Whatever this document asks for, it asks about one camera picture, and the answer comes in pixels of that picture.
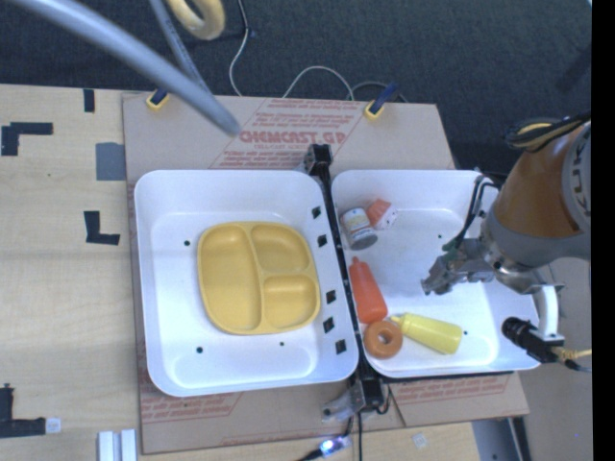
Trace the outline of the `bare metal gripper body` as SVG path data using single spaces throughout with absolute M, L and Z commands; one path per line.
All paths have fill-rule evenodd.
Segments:
M 534 294 L 549 285 L 539 270 L 530 269 L 506 258 L 494 245 L 479 239 L 462 240 L 449 250 L 449 289 L 459 283 L 496 280 L 518 294 Z

